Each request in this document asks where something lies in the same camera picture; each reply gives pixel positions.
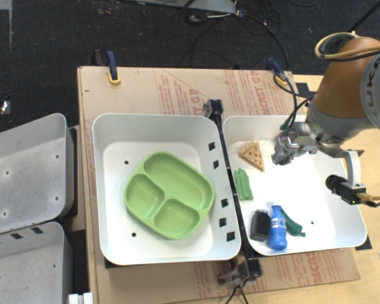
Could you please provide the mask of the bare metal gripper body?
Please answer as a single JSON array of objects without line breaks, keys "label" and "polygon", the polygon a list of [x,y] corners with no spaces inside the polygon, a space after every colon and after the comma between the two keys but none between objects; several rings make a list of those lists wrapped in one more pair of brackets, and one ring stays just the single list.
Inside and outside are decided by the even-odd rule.
[{"label": "bare metal gripper body", "polygon": [[334,137],[317,123],[295,122],[291,141],[301,146],[301,155],[314,155],[320,151],[331,158],[343,158],[346,153],[341,147],[346,139]]}]

